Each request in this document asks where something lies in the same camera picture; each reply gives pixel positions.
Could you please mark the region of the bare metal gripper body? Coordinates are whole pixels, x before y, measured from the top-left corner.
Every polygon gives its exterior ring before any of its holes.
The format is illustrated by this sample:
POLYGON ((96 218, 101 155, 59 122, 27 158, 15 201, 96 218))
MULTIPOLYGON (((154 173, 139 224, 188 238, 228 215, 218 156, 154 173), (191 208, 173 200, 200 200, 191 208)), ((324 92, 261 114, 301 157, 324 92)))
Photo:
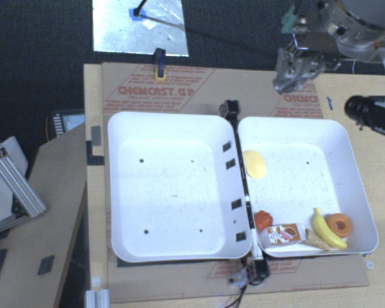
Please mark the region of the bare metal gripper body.
POLYGON ((321 0, 293 28, 291 56, 324 62, 336 69, 342 60, 381 64, 385 60, 385 0, 321 0))

